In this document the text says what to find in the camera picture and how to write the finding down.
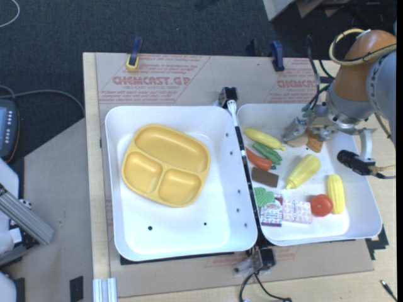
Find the food box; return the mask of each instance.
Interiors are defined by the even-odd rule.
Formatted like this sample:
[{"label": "food box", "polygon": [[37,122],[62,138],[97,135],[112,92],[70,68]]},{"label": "food box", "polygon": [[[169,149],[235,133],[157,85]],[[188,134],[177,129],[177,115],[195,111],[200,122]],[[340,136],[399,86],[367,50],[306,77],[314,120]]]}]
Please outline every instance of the food box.
[{"label": "food box", "polygon": [[[237,119],[241,131],[257,128],[281,139],[285,128],[301,114],[302,106],[245,104],[238,109]],[[209,169],[200,193],[192,202],[169,205],[151,200],[136,193],[124,181],[122,166],[125,156],[136,132],[147,125],[166,126],[206,146]],[[218,106],[118,106],[106,115],[105,128],[114,239],[122,257],[143,262],[240,252],[254,246],[258,238],[255,219],[258,212],[253,208],[254,196],[249,192],[234,121],[227,110]],[[251,148],[252,141],[245,134],[242,137],[245,146]],[[337,161],[340,150],[357,153],[352,136],[337,133],[324,143],[320,153],[314,153],[308,147],[287,146],[281,152],[281,165],[271,171],[278,175],[277,187],[270,189],[252,181],[252,187],[263,186],[287,201],[299,202],[326,193],[329,174],[337,173],[343,179],[346,208],[341,215],[313,216],[310,223],[282,221],[281,226],[260,225],[263,235],[273,245],[351,240],[374,237],[379,233],[382,221],[368,180]],[[146,146],[146,155],[150,155],[150,151]],[[320,159],[320,170],[297,189],[285,189],[285,178],[309,153]],[[159,163],[161,167],[176,165],[175,159],[168,165],[163,161]],[[148,160],[140,160],[140,163],[148,167]],[[162,187],[158,182],[164,180],[164,171],[170,169],[157,171],[158,178],[151,179],[156,182],[153,189],[158,193]],[[190,184],[189,189],[194,191],[197,187],[192,182]]]}]

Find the table surface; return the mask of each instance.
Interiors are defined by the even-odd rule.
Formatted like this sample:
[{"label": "table surface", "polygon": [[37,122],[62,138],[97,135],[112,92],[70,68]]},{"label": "table surface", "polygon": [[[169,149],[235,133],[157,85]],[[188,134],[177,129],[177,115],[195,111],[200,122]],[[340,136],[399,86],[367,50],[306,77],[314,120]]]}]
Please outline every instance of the table surface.
[{"label": "table surface", "polygon": [[[329,72],[335,74],[338,66],[325,62]],[[86,129],[89,169],[89,195],[91,205],[91,236],[93,250],[93,274],[95,279],[110,277],[108,237],[103,189],[102,153],[99,147],[98,86],[96,54],[83,54],[84,91],[86,102]],[[372,157],[378,166],[395,164],[395,148],[386,140],[385,134],[374,118],[365,122],[367,128],[377,128],[373,134]],[[380,284],[385,280],[397,294],[397,219],[395,179],[369,178],[382,217],[389,245],[385,250],[375,251],[374,271],[336,276],[312,277],[266,283],[267,290],[277,296],[290,296],[293,301],[393,301]],[[155,294],[121,298],[119,301],[238,301],[239,286],[200,289],[177,293]],[[243,294],[251,301],[270,301],[258,284],[250,284]]]}]

